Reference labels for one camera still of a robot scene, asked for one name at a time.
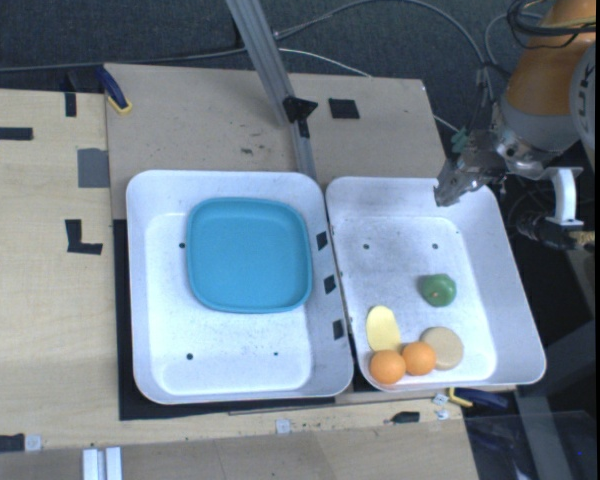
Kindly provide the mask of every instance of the black clamp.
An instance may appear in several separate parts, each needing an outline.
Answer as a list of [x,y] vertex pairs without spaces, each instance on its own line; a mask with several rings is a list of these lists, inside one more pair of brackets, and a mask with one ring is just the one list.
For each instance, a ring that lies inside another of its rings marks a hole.
[[314,101],[307,101],[295,96],[287,96],[282,101],[282,106],[287,114],[287,119],[290,123],[298,123],[300,136],[305,139],[310,138],[309,126],[307,125],[307,117],[318,107]]

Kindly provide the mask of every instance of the yellow oval object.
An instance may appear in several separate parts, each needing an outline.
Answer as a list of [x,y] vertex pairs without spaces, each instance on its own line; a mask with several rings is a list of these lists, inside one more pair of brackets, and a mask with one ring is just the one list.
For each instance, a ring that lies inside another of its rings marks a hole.
[[367,341],[374,352],[395,350],[402,347],[400,329],[396,317],[386,306],[375,306],[367,315]]

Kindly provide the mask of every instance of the blue oval plate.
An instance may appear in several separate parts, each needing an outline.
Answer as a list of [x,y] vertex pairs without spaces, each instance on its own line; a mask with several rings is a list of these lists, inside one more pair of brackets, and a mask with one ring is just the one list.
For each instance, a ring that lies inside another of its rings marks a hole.
[[234,313],[276,313],[311,293],[304,219],[266,199],[207,199],[189,214],[187,269],[196,298]]

